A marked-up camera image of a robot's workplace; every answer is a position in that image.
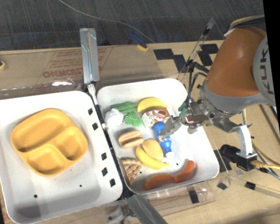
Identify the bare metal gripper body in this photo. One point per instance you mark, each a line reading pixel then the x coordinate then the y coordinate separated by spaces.
pixel 197 118

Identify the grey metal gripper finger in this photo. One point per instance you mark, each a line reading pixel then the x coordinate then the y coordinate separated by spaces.
pixel 167 131
pixel 174 121

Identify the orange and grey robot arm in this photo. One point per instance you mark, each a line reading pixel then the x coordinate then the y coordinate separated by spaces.
pixel 229 71

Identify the blue and white bottle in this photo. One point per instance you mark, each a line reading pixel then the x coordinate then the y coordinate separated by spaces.
pixel 165 145

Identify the white printed carton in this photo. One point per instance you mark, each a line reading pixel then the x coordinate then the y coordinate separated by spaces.
pixel 153 117

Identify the tan oval toy food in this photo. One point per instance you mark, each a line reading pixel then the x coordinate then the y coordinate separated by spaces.
pixel 153 148

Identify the yellow banana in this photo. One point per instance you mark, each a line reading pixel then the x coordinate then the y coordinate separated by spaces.
pixel 150 103
pixel 149 161

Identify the white plastic tray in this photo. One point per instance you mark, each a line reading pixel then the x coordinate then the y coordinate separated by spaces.
pixel 61 191
pixel 199 152

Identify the green toy vegetable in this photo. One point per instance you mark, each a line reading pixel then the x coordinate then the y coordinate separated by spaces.
pixel 133 120
pixel 124 107

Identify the toy hot dog bun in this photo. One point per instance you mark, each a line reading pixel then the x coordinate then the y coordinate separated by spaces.
pixel 130 139

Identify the orange sausage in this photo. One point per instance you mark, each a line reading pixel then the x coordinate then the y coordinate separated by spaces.
pixel 186 170
pixel 158 180

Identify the toy pizza slice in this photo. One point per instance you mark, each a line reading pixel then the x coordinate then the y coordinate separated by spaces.
pixel 131 170

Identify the white crumpled lump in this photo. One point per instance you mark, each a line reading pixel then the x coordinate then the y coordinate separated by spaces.
pixel 113 117

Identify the thin black and white rod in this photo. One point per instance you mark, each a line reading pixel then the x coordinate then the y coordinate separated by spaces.
pixel 98 109

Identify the yellow divided plate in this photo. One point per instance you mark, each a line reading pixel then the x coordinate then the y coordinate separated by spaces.
pixel 48 141

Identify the brown cardboard board red print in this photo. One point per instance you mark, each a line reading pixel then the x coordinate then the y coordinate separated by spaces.
pixel 47 67

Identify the black cylinder on white bracket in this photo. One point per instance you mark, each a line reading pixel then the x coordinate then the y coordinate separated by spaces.
pixel 245 141

